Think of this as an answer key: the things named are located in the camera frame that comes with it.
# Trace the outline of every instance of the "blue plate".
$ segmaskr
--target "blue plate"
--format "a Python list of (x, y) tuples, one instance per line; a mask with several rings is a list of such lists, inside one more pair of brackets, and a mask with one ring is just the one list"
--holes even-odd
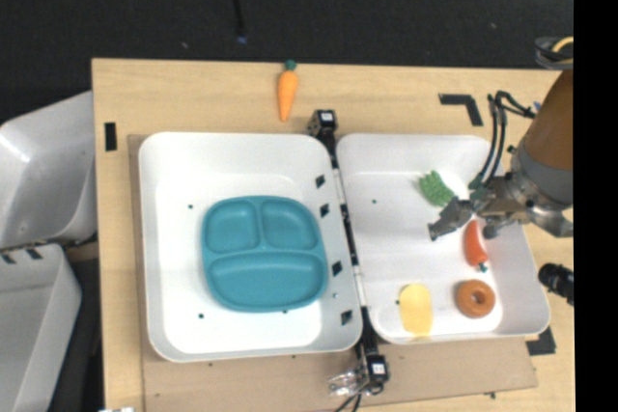
[(213, 297), (236, 311), (306, 306), (328, 282), (320, 228), (298, 201), (247, 196), (221, 201), (202, 224), (202, 256)]

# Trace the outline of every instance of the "black mark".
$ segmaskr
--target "black mark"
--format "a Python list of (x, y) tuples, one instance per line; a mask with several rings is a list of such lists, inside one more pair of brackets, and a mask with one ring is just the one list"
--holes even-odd
[(440, 103), (442, 105), (465, 105), (467, 115), (474, 126), (482, 126), (483, 119), (479, 113), (479, 108), (476, 106), (476, 101), (471, 95), (444, 95), (439, 94)]
[(117, 149), (116, 123), (105, 123), (105, 151), (115, 151)]
[(37, 251), (36, 249), (26, 249), (26, 253), (28, 253), (30, 258), (32, 258), (33, 260), (42, 260), (41, 254), (39, 254), (39, 251)]
[(341, 325), (345, 326), (351, 321), (351, 311), (341, 313)]
[(541, 334), (539, 334), (538, 340), (532, 340), (525, 343), (528, 347), (528, 353), (530, 355), (548, 355), (556, 353), (556, 341), (551, 333), (551, 327)]
[(333, 277), (336, 277), (337, 275), (339, 275), (339, 273), (341, 273), (341, 270), (344, 269), (340, 261), (335, 262), (331, 267), (332, 267)]

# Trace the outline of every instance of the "black bracket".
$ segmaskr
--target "black bracket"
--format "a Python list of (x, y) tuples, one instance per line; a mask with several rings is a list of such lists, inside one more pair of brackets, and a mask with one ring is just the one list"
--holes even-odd
[(528, 353), (533, 355), (550, 355), (556, 353), (556, 341), (553, 339), (551, 328), (539, 334), (538, 340), (531, 340), (525, 343), (528, 346)]
[(307, 132), (320, 141), (328, 150), (332, 167), (335, 169), (339, 168), (335, 154), (335, 131), (338, 127), (337, 116), (334, 110), (316, 110), (307, 125)]
[(465, 105), (472, 125), (478, 127), (483, 125), (483, 119), (481, 119), (479, 108), (476, 106), (476, 100), (471, 95), (445, 95), (440, 93), (438, 96), (442, 105)]

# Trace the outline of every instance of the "wooden table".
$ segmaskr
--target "wooden table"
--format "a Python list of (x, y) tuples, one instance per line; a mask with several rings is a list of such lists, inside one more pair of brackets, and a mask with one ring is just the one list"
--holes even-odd
[[(93, 61), (104, 392), (107, 407), (134, 406), (137, 410), (147, 412), (183, 412), (200, 410), (200, 407), (205, 406), (201, 398), (194, 395), (196, 386), (166, 388), (173, 374), (165, 371), (169, 369), (165, 368), (166, 363), (153, 362), (150, 367), (144, 366), (145, 360), (148, 361), (150, 357), (144, 355), (143, 335), (140, 332), (141, 306), (131, 217), (129, 136), (148, 135), (162, 130), (304, 133), (313, 111), (322, 108), (336, 111), (339, 135), (351, 132), (474, 134), (490, 139), (491, 121), (485, 104), (488, 93), (508, 91), (523, 104), (530, 105), (533, 101), (543, 101), (558, 75), (557, 72), (543, 69), (432, 69), (301, 64), (297, 68), (300, 86), (292, 116), (287, 123), (282, 124), (277, 117), (275, 99), (275, 84), (281, 70), (282, 65), (267, 63)], [(473, 126), (463, 106), (441, 105), (438, 94), (472, 95), (479, 105), (485, 125)], [(510, 117), (507, 145), (516, 145), (528, 125), (529, 121)], [(110, 137), (115, 137), (116, 142), (110, 140)], [(525, 231), (538, 266), (546, 262), (573, 266), (572, 239), (555, 239), (534, 226), (526, 226)], [(476, 343), (480, 346), (469, 347), (471, 350), (467, 354), (456, 345), (443, 347), (442, 351), (439, 346), (436, 350), (425, 349), (421, 354), (410, 354), (417, 359), (419, 355), (422, 357), (422, 361), (418, 360), (414, 364), (406, 362), (408, 354), (404, 355), (396, 348), (386, 348), (394, 368), (393, 378), (382, 396), (368, 398), (363, 401), (363, 405), (374, 405), (375, 408), (371, 410), (380, 412), (575, 410), (574, 310), (556, 295), (550, 295), (548, 300), (551, 307), (551, 329), (557, 343), (556, 354), (532, 359), (527, 354), (522, 357), (521, 353), (525, 352), (523, 339), (505, 339), (506, 342), (500, 344), (505, 346), (499, 347), (492, 346), (495, 343)], [(501, 350), (484, 352), (495, 348)], [(478, 357), (471, 355), (472, 350), (479, 352)], [(446, 367), (448, 369), (445, 368), (444, 359), (448, 357), (445, 353), (452, 356), (452, 366)], [(306, 369), (317, 366), (322, 372), (330, 372), (327, 363), (331, 358), (298, 359), (295, 366), (297, 370), (303, 369), (302, 366), (308, 366)], [(491, 371), (487, 371), (484, 366), (479, 369), (478, 364), (485, 362), (484, 359), (492, 363)], [(301, 382), (300, 378), (284, 372), (277, 373), (275, 370), (283, 369), (281, 364), (282, 361), (265, 361), (263, 367), (266, 374), (272, 372), (276, 377), (274, 402), (278, 403), (281, 410), (290, 411), (305, 410), (303, 407), (312, 406), (313, 397), (322, 392), (322, 385), (312, 384), (306, 389), (296, 389)], [(223, 364), (217, 371), (225, 372), (233, 366)], [(424, 366), (428, 370), (443, 366), (444, 371), (440, 375), (433, 375), (424, 372)], [(338, 371), (341, 370), (333, 369), (332, 373)], [(251, 376), (247, 374), (244, 379), (250, 381)], [(226, 399), (230, 399), (229, 410), (259, 410), (261, 399), (272, 398), (272, 391), (265, 389), (268, 386), (266, 383), (267, 379), (253, 395), (247, 393), (251, 392), (250, 383), (244, 390), (234, 388), (241, 383), (227, 387), (221, 384), (216, 389), (219, 392), (213, 392), (209, 397), (212, 403), (217, 402), (220, 406), (226, 403)], [(240, 398), (232, 399), (230, 397), (235, 390)], [(501, 390), (508, 390), (508, 393), (498, 393), (496, 399), (483, 396), (485, 392)], [(388, 404), (397, 397), (408, 397), (413, 401)], [(318, 402), (321, 409), (334, 409), (341, 399), (320, 398), (316, 399)]]

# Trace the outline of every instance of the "toy carrot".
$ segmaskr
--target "toy carrot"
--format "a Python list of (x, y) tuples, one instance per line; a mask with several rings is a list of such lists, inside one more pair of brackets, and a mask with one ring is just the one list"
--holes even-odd
[(279, 76), (279, 85), (277, 87), (277, 97), (279, 100), (279, 118), (281, 122), (285, 122), (292, 110), (292, 104), (298, 88), (298, 76), (294, 72), (296, 62), (293, 60), (286, 61), (286, 70)]
[(481, 237), (479, 234), (479, 226), (476, 220), (472, 220), (465, 229), (465, 258), (472, 266), (478, 266), (484, 273), (487, 267), (484, 263), (489, 259), (487, 253), (483, 249)]

